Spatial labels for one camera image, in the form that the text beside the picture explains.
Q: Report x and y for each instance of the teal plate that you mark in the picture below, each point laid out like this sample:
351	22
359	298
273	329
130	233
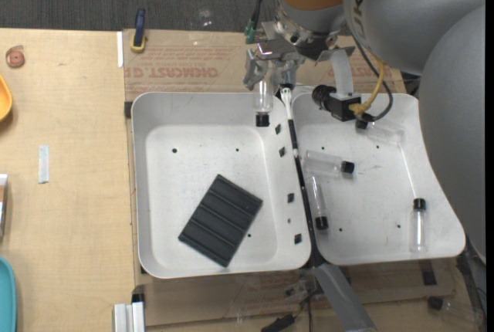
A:
5	295

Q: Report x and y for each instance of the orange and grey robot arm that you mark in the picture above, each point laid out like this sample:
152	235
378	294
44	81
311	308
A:
405	14

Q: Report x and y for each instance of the black cylinder on white bracket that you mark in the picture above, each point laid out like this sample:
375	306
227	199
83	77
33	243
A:
339	106

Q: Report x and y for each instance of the thin black and white rod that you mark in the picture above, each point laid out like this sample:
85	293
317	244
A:
295	145

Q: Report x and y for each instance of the clear vial with black cap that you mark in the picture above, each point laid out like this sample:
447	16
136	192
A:
455	309
418	226
386	131
263	97
317	199
324	163

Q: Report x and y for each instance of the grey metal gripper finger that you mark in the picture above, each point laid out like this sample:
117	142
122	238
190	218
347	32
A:
286	75
255	70

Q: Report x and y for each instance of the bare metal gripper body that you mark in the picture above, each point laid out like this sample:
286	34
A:
285	45

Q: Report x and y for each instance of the orange plate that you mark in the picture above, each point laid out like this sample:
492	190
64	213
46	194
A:
4	99

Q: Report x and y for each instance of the brown cardboard board red print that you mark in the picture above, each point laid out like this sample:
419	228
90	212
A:
181	68

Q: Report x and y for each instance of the black ribbed rectangular mat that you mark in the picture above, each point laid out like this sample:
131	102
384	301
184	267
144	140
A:
220	220

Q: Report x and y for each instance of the small white and brown box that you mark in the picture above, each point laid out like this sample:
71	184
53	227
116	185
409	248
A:
3	207

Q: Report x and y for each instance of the white plastic tray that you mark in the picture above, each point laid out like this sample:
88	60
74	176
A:
370	199
200	153

